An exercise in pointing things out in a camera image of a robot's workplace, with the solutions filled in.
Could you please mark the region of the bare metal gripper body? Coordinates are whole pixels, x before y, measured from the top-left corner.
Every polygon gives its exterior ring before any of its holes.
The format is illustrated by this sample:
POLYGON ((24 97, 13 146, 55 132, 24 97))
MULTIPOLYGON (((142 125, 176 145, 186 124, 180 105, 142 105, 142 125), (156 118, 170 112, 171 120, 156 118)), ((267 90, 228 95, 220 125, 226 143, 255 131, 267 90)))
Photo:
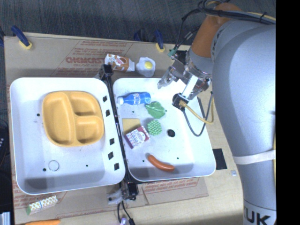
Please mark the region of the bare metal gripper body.
POLYGON ((205 91, 211 80, 211 58, 193 51, 179 51, 174 57, 171 74, 186 85, 184 92, 205 91))

